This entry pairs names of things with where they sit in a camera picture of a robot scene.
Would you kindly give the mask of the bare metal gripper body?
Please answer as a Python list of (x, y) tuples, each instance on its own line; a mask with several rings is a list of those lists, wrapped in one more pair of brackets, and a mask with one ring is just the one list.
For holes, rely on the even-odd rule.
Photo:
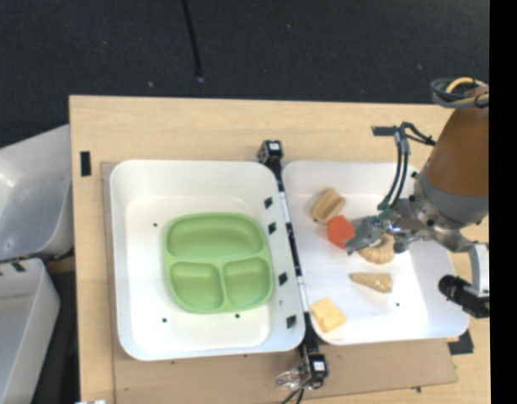
[(386, 197), (376, 214), (365, 218), (371, 223), (368, 247), (378, 247), (384, 238), (392, 242), (394, 253), (403, 253), (419, 241), (435, 241), (453, 253), (466, 253), (473, 246), (473, 241), (461, 233), (463, 224), (446, 218), (428, 200), (416, 195), (396, 201)]

